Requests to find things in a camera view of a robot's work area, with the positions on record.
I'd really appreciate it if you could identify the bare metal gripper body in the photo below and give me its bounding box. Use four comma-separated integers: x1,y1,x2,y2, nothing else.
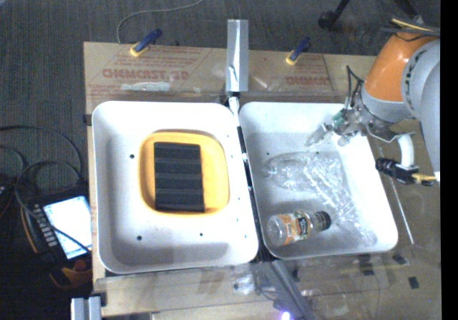
331,107,370,137

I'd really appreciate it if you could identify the white plastic tray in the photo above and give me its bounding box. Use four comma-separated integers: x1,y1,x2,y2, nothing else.
91,100,260,275
238,101,399,261

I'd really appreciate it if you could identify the crumpled clear plastic bottle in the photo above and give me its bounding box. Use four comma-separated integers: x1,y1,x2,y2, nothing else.
303,152,379,247

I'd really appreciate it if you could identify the orange label bottle black cap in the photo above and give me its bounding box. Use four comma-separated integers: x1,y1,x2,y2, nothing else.
265,210,332,248

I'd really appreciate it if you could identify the black ribbed block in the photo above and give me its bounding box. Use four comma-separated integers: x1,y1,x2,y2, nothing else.
153,141,206,214

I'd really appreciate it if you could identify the orange plate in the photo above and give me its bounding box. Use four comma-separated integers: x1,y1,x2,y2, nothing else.
138,129,230,217

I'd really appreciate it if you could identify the brown cardboard board red print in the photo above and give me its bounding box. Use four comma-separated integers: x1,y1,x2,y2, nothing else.
82,42,442,316

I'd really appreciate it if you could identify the black cylinder on white bracket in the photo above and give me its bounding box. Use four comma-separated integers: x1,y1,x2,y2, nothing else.
374,132,420,185

